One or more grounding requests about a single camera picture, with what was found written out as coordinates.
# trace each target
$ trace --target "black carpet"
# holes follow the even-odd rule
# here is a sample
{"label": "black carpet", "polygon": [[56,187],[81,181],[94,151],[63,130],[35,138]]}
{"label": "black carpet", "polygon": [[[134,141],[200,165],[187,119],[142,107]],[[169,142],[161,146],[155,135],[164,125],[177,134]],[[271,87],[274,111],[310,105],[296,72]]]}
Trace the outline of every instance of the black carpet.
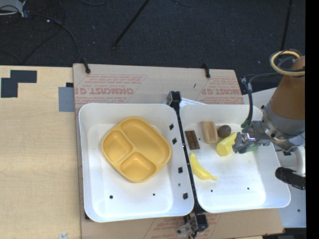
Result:
{"label": "black carpet", "polygon": [[[206,63],[240,78],[273,73],[269,57],[282,48],[305,54],[306,0],[150,0],[112,49],[145,1],[27,0],[24,17],[0,16],[0,65]],[[253,91],[279,80],[263,78]]]}

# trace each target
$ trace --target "brown ball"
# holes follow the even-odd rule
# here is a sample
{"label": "brown ball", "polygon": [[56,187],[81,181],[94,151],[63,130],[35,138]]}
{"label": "brown ball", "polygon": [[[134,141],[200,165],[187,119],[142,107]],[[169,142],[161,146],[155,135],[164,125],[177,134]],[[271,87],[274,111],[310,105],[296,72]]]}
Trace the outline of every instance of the brown ball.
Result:
{"label": "brown ball", "polygon": [[231,128],[229,125],[222,125],[217,130],[218,136],[221,138],[226,138],[231,133]]}

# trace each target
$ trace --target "white tray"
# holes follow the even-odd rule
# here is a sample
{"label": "white tray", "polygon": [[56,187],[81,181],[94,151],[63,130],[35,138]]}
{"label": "white tray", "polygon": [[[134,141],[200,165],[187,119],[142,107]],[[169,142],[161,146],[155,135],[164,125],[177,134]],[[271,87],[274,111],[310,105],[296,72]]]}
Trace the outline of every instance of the white tray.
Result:
{"label": "white tray", "polygon": [[[201,131],[202,121],[213,121],[218,128],[227,124],[232,132],[240,132],[240,125],[248,115],[248,105],[187,105],[181,108],[183,130],[194,130],[199,138],[200,149],[187,152],[196,154],[199,163],[214,180],[201,180],[194,176],[197,198],[200,206],[210,213],[240,210],[282,208],[290,202],[286,183],[275,176],[280,167],[273,144],[260,146],[244,154],[230,153],[220,156],[216,144],[207,144]],[[261,120],[262,112],[254,107],[253,120]]]}
{"label": "white tray", "polygon": [[[125,179],[101,150],[104,135],[121,120],[138,116],[170,143],[168,164],[143,183]],[[87,104],[79,112],[84,208],[96,222],[185,216],[194,197],[175,111],[163,104]]]}

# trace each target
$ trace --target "yellow banana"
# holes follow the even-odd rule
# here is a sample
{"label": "yellow banana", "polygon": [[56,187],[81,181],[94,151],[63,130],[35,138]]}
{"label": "yellow banana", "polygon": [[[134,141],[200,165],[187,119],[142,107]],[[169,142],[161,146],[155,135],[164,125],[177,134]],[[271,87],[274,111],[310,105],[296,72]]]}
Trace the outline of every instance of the yellow banana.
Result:
{"label": "yellow banana", "polygon": [[217,176],[211,175],[207,170],[205,170],[198,162],[197,157],[194,152],[191,152],[189,155],[189,162],[192,171],[196,176],[202,180],[213,179],[217,180]]}

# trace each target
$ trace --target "yellow object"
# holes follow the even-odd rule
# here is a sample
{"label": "yellow object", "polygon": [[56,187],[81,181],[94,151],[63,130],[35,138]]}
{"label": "yellow object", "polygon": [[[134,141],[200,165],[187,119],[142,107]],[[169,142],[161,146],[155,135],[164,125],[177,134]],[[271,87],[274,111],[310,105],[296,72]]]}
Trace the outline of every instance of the yellow object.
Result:
{"label": "yellow object", "polygon": [[301,72],[294,72],[294,71],[285,71],[281,68],[279,68],[276,64],[275,64],[275,59],[280,56],[280,55],[284,55],[284,54],[290,54],[290,55],[294,55],[296,57],[296,59],[299,59],[300,58],[300,55],[295,52],[295,51],[290,51],[290,50],[285,50],[285,51],[278,51],[276,53],[274,53],[273,55],[271,55],[270,57],[270,65],[271,67],[277,71],[278,73],[280,74],[283,74],[283,75],[290,75],[290,76],[303,76],[305,75],[305,71],[301,71]]}
{"label": "yellow object", "polygon": [[218,133],[213,121],[203,121],[201,123],[201,131],[206,143],[216,143],[218,141]]}
{"label": "yellow object", "polygon": [[102,140],[102,152],[132,182],[152,178],[171,157],[167,140],[140,117],[129,117],[115,125]]}
{"label": "yellow object", "polygon": [[233,132],[230,136],[222,139],[217,145],[217,153],[221,156],[227,156],[233,151],[232,145],[235,144],[235,138],[237,133]]}
{"label": "yellow object", "polygon": [[189,155],[189,162],[193,173],[202,180],[213,179],[217,180],[217,176],[211,175],[207,170],[205,170],[198,162],[197,157],[194,152]]}

